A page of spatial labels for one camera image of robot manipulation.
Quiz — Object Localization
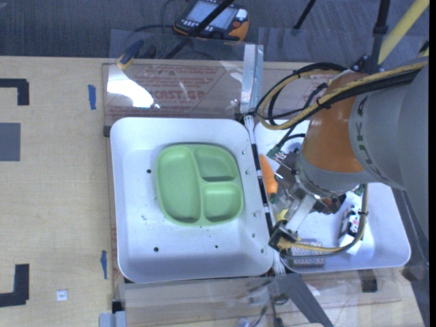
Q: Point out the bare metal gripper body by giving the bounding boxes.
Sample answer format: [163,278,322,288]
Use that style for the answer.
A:
[274,151,347,215]

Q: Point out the orange carrot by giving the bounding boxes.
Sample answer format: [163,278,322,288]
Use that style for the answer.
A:
[259,153,279,204]

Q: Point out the thin black and white rod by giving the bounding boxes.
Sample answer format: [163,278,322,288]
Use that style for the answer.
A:
[244,114,275,238]

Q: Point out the white carton, red black print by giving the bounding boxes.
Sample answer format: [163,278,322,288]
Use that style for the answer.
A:
[337,199,367,256]

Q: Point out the brown dotted packet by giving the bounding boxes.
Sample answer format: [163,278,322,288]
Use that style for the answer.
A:
[288,238,325,268]

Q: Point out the white plastic tray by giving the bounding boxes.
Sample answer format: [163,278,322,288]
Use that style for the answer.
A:
[253,119,412,274]
[109,116,275,283]

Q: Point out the green divided plate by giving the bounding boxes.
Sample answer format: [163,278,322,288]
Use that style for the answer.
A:
[155,143,245,227]

